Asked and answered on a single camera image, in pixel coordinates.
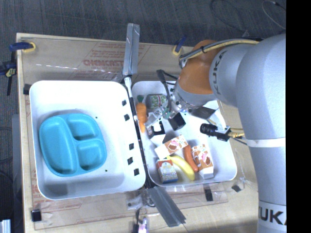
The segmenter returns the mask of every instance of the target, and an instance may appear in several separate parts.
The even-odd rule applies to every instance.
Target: white tray
[[[146,175],[124,86],[109,81],[38,81],[30,89],[30,106],[37,184],[43,196],[71,199],[133,191],[144,185]],[[97,121],[107,149],[107,160],[99,169],[60,177],[46,166],[39,127],[45,119],[65,113],[85,113]]]
[[[160,81],[141,81],[133,85],[132,88],[133,97],[137,103],[137,95],[143,95],[144,101],[149,94],[164,94],[166,91],[164,85]],[[208,102],[206,107],[211,109],[218,109],[217,101]],[[166,119],[162,119],[163,127],[166,133],[166,140],[170,140],[180,134],[183,134],[187,142],[193,147],[200,144],[205,144],[208,147],[212,155],[214,162],[214,177],[210,179],[203,179],[199,173],[195,174],[195,180],[190,181],[185,174],[175,166],[178,181],[173,183],[162,184],[159,174],[156,169],[156,161],[158,157],[154,149],[156,145],[148,138],[147,132],[141,133],[141,141],[144,147],[144,153],[146,157],[146,164],[149,171],[149,176],[153,182],[159,186],[174,186],[174,185],[188,185],[188,184],[201,184],[201,183],[214,183],[225,182],[235,178],[237,174],[237,165],[234,159],[230,142],[218,140],[216,137],[208,137],[205,134],[200,133],[200,126],[202,123],[207,123],[205,120],[191,116],[188,113],[182,113],[182,117],[186,122],[186,125],[177,131],[174,131]],[[225,126],[224,119],[219,110],[217,110],[211,119],[215,122],[222,123]],[[176,152],[176,154],[183,157],[182,151]]]

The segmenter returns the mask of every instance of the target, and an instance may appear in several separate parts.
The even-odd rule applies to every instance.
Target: yellow banana
[[[194,174],[192,167],[188,164],[188,162],[186,162],[179,155],[173,155],[173,156],[169,155],[166,158],[168,160],[171,160],[173,164],[177,165],[191,181],[194,181],[195,174]]]

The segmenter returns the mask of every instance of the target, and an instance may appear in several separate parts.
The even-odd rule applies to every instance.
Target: blue plate
[[[100,168],[107,152],[97,122],[86,114],[65,114],[46,119],[39,141],[50,171],[71,177]]]

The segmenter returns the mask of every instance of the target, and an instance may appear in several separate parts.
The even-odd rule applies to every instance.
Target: sausage
[[[185,161],[188,162],[188,164],[191,166],[191,168],[193,169],[194,172],[199,171],[198,166],[196,165],[196,163],[193,160],[192,154],[191,154],[191,146],[187,145],[183,148],[183,153],[184,153],[184,158]]]

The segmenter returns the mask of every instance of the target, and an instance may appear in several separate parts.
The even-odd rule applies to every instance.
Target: dark floor
[[[0,60],[17,32],[124,41],[127,23],[140,25],[140,41],[185,45],[203,39],[267,38],[286,32],[286,0],[0,0]],[[17,79],[6,96],[0,76],[0,221],[13,213],[12,115]]]

